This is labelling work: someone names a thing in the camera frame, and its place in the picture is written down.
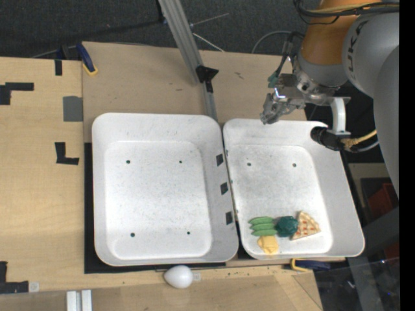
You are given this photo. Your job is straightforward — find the pizza slice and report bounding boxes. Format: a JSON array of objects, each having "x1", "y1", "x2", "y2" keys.
[{"x1": 290, "y1": 210, "x2": 322, "y2": 241}]

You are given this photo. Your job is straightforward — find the white egg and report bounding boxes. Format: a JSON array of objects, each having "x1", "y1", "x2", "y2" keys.
[{"x1": 163, "y1": 264, "x2": 195, "y2": 289}]

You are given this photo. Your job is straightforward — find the white plastic tray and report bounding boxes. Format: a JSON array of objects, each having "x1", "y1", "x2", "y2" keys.
[
  {"x1": 222, "y1": 117, "x2": 366, "y2": 261},
  {"x1": 91, "y1": 111, "x2": 240, "y2": 268}
]

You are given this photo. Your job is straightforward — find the black cylinder on white bracket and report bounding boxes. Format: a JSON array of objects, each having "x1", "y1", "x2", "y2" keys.
[{"x1": 310, "y1": 96, "x2": 353, "y2": 152}]

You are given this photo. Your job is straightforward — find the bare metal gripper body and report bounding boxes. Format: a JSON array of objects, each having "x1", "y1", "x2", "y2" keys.
[{"x1": 264, "y1": 72, "x2": 337, "y2": 113}]

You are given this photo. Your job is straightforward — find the green pea pods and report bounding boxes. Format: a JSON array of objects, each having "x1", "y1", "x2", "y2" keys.
[{"x1": 248, "y1": 216, "x2": 277, "y2": 238}]

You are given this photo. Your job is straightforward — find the dark green broccoli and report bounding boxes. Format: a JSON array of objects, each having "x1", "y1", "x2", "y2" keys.
[{"x1": 274, "y1": 215, "x2": 300, "y2": 238}]

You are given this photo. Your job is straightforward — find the yellow toy food piece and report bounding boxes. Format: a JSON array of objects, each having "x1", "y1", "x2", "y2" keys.
[{"x1": 257, "y1": 235, "x2": 280, "y2": 256}]

